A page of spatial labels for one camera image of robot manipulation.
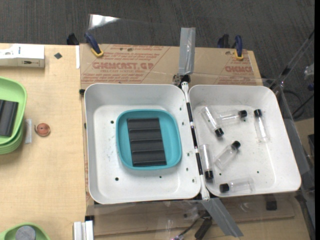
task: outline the white tray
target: white tray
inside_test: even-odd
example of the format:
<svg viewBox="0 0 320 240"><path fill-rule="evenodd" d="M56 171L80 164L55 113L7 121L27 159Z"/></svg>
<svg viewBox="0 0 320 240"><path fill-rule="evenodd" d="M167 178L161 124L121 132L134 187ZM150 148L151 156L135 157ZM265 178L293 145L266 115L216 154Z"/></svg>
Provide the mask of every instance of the white tray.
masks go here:
<svg viewBox="0 0 320 240"><path fill-rule="evenodd" d="M214 167L214 180L206 181L215 196L243 196L297 190L301 177L274 93L263 86L196 85L189 91L198 144L211 144L217 155L231 141L240 152L223 172ZM170 84L96 83L84 93L88 148L88 179L92 198L100 204L185 200L201 189L199 170L184 93ZM199 111L247 110L246 122L223 127L224 136L211 134ZM116 120L128 110L160 109L175 118L182 148L180 162L171 168L133 170L122 164L116 145ZM261 109L271 134L260 143L253 111ZM219 185L250 176L253 192L220 193Z"/></svg>

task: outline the gray floor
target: gray floor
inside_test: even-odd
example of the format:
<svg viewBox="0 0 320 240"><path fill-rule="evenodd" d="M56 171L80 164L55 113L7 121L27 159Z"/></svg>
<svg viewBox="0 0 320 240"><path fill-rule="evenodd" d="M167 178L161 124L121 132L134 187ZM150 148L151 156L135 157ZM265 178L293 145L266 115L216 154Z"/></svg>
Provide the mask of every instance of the gray floor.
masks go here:
<svg viewBox="0 0 320 240"><path fill-rule="evenodd" d="M65 45L70 33L84 42L89 14L134 20L131 31L109 33L100 43L178 46L181 27L196 27L197 47L217 47L223 34L241 35L259 70L277 79L315 28L315 0L0 0L1 43ZM165 26L165 35L141 36L137 22ZM314 42L288 78L284 90L293 113L314 92L304 70L314 62ZM295 120L314 117L314 98Z"/></svg>

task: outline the clear plastic piece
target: clear plastic piece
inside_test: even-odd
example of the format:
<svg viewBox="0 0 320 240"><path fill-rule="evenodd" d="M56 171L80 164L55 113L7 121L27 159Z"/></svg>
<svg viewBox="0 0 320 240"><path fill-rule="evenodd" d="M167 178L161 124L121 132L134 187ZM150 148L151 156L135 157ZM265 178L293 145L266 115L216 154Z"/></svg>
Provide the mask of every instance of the clear plastic piece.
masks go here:
<svg viewBox="0 0 320 240"><path fill-rule="evenodd" d="M220 185L220 192L253 192L255 190L255 182L251 177L230 180Z"/></svg>
<svg viewBox="0 0 320 240"><path fill-rule="evenodd" d="M218 137L221 137L224 135L224 132L222 131L219 122L215 119L217 117L217 114L211 111L211 109L208 106L205 106L201 110L201 114L203 119L206 121L207 125L209 126L210 130L215 133Z"/></svg>
<svg viewBox="0 0 320 240"><path fill-rule="evenodd" d="M255 127L255 131L258 136L258 139L261 142L266 143L270 140L269 131L268 131L268 128L266 127L263 113L260 109L256 109L254 111L254 127Z"/></svg>
<svg viewBox="0 0 320 240"><path fill-rule="evenodd" d="M212 169L212 161L210 154L210 146L208 144L203 144L199 147L201 160L202 160L202 169L204 171L205 178L211 180L214 178L214 173Z"/></svg>
<svg viewBox="0 0 320 240"><path fill-rule="evenodd" d="M218 114L216 120L221 123L221 125L240 122L242 118L248 115L246 110L230 110Z"/></svg>
<svg viewBox="0 0 320 240"><path fill-rule="evenodd" d="M223 170L234 159L238 153L240 145L241 144L239 141L234 141L231 145L226 146L224 150L214 159L214 164L220 170Z"/></svg>

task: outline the wooden table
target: wooden table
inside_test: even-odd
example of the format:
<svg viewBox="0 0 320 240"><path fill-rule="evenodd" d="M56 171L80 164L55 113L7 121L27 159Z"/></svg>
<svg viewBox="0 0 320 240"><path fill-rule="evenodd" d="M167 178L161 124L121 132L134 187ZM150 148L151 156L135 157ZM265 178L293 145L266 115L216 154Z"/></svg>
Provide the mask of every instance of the wooden table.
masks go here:
<svg viewBox="0 0 320 240"><path fill-rule="evenodd" d="M0 44L0 49L9 47ZM60 59L54 56L57 53L62 55ZM72 45L45 45L45 59L45 68L0 67L0 76L26 88L24 117L32 119L33 125L47 123L51 127L49 136L40 137L32 131L32 143L0 155L0 232L32 222L52 240L71 240L73 223L83 222L87 209L80 69L76 68L76 48ZM298 202L294 198L290 202L291 217L239 223L243 239L309 239ZM198 228L185 239L194 239ZM183 230L97 239L167 239ZM209 236L234 239L224 236L217 225L209 230Z"/></svg>

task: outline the red round object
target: red round object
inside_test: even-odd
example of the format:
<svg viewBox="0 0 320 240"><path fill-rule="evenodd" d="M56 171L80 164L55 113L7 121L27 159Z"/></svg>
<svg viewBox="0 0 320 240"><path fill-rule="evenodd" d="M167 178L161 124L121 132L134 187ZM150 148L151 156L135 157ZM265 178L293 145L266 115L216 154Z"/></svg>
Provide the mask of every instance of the red round object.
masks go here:
<svg viewBox="0 0 320 240"><path fill-rule="evenodd" d="M50 126L42 122L37 125L35 131L38 135L45 137L50 134Z"/></svg>

